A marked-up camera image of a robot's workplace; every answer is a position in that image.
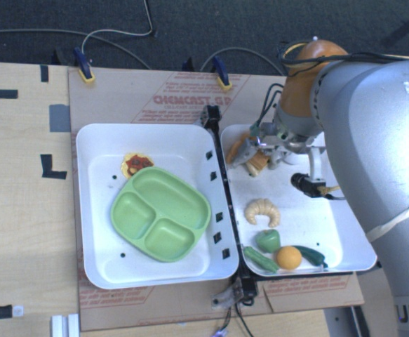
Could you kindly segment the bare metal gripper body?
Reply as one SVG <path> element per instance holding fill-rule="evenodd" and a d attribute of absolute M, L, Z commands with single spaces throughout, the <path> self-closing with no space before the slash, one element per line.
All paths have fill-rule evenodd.
<path fill-rule="evenodd" d="M 256 124 L 257 146 L 264 150 L 284 150 L 306 154 L 323 129 L 314 121 L 273 121 Z"/>

